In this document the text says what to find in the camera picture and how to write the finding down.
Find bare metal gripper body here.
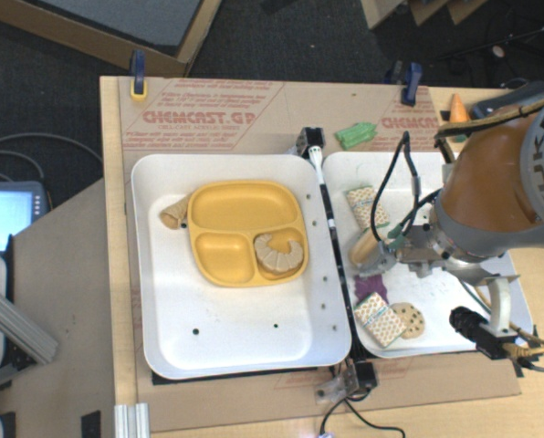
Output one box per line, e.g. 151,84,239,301
392,219,481,278

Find tan toy bread roll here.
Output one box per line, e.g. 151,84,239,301
348,230,385,266

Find purple grapes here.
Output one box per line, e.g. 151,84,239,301
353,273,392,308

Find white plastic tray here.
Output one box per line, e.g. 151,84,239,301
321,151,536,360
130,152,353,381

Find white patterned cracker packet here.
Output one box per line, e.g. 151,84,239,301
352,291,408,349
344,185,392,230

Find thin black and white rod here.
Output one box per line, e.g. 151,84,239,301
309,146,361,365

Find chocolate chip biscuit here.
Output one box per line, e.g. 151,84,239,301
390,301,426,340

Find tan toy croissant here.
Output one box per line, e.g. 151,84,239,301
253,232,307,276

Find green toy pea pods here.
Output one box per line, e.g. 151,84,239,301
334,121,378,151

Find orange carrot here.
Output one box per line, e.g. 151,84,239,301
448,93,471,124

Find yellow divided plate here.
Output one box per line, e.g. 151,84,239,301
186,180,310,288

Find tan toy cone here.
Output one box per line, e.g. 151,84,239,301
158,193,192,231

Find brown cardboard board red print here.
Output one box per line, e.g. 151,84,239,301
116,78,523,433

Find black cylinder on white bracket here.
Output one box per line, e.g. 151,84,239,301
448,275,522,360

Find black block with thin wires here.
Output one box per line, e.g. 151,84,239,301
298,126,326,158
352,361,379,390

